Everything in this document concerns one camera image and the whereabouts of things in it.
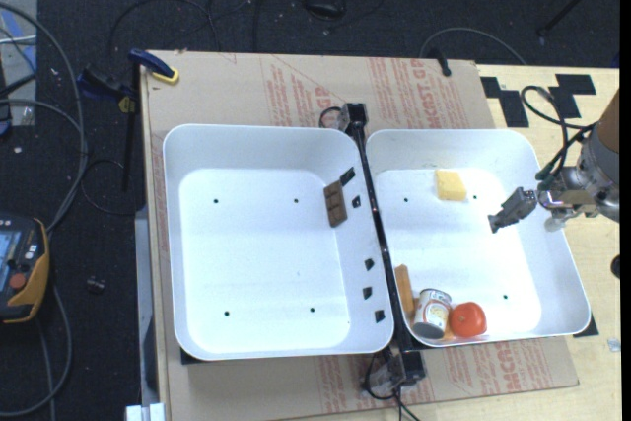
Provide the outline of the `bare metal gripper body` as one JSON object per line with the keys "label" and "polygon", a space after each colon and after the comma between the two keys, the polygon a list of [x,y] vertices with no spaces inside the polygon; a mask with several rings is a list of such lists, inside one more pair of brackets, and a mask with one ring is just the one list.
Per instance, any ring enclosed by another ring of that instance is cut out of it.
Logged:
{"label": "bare metal gripper body", "polygon": [[559,221],[581,214],[620,220],[618,183],[596,167],[564,167],[548,176],[538,184],[538,200]]}

